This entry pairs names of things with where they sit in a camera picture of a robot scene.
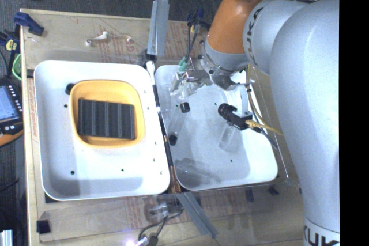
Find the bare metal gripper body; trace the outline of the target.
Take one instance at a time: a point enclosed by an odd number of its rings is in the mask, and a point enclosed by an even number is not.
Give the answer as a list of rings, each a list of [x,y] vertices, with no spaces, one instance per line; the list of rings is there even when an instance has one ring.
[[[231,79],[233,74],[222,68],[186,70],[184,80],[196,88],[216,85],[223,90],[233,90],[241,85],[241,83]]]

